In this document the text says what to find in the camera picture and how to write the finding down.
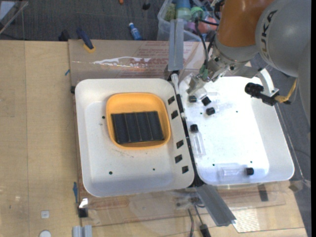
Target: blue water bottle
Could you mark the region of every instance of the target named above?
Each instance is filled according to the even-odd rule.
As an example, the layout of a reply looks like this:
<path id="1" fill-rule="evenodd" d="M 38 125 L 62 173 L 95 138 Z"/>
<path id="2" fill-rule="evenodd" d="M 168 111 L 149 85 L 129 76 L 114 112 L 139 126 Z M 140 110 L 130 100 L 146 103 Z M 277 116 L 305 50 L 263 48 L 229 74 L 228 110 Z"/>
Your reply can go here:
<path id="1" fill-rule="evenodd" d="M 130 32 L 133 35 L 134 40 L 142 40 L 143 38 L 141 37 L 138 29 L 134 26 L 133 23 L 129 23 L 129 28 L 130 28 Z"/>

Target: wooden table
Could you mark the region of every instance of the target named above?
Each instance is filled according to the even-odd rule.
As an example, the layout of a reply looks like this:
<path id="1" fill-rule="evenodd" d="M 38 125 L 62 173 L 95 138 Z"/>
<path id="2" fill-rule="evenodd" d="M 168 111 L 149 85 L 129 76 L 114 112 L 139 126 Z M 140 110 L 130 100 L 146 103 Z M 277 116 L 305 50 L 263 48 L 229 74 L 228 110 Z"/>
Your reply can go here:
<path id="1" fill-rule="evenodd" d="M 36 237 L 43 230 L 67 237 L 81 225 L 73 192 L 78 166 L 69 68 L 66 42 L 0 41 L 0 237 Z M 237 219 L 255 212 L 270 231 L 239 234 L 229 225 L 210 228 L 212 236 L 307 236 L 294 194 L 287 182 L 281 185 L 285 204 L 236 212 Z M 155 229 L 170 228 L 182 237 L 190 224 L 179 217 L 173 225 L 161 219 L 100 226 L 93 236 L 154 237 L 161 236 Z M 197 226 L 194 236 L 201 236 Z"/>

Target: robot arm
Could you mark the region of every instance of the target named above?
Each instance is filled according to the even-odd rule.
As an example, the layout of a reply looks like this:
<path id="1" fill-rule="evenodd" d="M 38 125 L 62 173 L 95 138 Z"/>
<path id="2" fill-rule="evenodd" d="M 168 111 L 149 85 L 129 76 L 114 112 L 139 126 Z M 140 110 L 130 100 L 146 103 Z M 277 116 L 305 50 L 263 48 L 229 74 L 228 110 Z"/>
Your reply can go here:
<path id="1" fill-rule="evenodd" d="M 260 53 L 272 67 L 298 78 L 304 109 L 310 121 L 310 86 L 306 85 L 310 85 L 311 69 L 308 48 L 311 39 L 311 2 L 226 0 L 207 71 L 192 78 L 188 93 L 193 94 L 206 82 L 215 82 L 227 71 L 234 76 L 257 76 L 264 84 L 265 75 L 245 65 Z M 254 89 L 263 100 L 270 98 L 265 103 L 273 105 L 277 102 L 274 100 L 277 89 L 273 85 L 268 89 Z M 254 89 L 246 87 L 245 90 L 250 93 Z"/>

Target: clear plastic bin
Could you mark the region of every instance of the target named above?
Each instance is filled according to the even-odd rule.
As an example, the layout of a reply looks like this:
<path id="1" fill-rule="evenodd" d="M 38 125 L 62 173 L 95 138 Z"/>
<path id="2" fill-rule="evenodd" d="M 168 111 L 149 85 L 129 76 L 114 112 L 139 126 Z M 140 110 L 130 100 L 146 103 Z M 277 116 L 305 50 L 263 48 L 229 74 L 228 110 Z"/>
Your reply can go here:
<path id="1" fill-rule="evenodd" d="M 172 1 L 173 0 L 165 0 L 158 13 L 158 41 L 169 40 L 170 22 L 166 21 L 164 18 L 168 10 L 168 5 L 172 3 Z M 184 30 L 184 41 L 201 41 L 201 39 L 196 34 Z"/>

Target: gray floor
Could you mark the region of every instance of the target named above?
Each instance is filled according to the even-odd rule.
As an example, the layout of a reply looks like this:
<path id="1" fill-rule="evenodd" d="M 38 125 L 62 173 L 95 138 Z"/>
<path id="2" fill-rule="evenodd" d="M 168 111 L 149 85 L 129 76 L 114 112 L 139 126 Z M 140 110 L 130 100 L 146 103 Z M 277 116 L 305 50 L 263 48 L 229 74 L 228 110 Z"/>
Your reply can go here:
<path id="1" fill-rule="evenodd" d="M 147 40 L 156 40 L 158 32 L 157 14 L 164 0 L 150 0 L 151 8 L 147 20 L 142 5 L 145 0 L 27 0 L 24 10 L 24 33 L 27 40 L 58 41 L 58 36 L 67 30 L 71 38 L 76 39 L 77 27 L 82 27 L 91 39 L 132 40 L 128 23 L 133 22 Z M 4 33 L 14 38 L 23 37 L 22 20 Z M 14 39 L 1 35 L 2 39 Z M 260 58 L 252 61 L 254 66 L 262 66 Z M 293 83 L 288 77 L 268 67 L 281 95 L 286 95 Z M 305 118 L 300 94 L 297 92 L 291 105 L 277 107 L 283 130 L 289 144 L 295 164 L 292 178 L 293 191 L 300 207 L 301 215 L 308 233 L 312 236 L 311 220 L 311 141 L 310 126 Z"/>

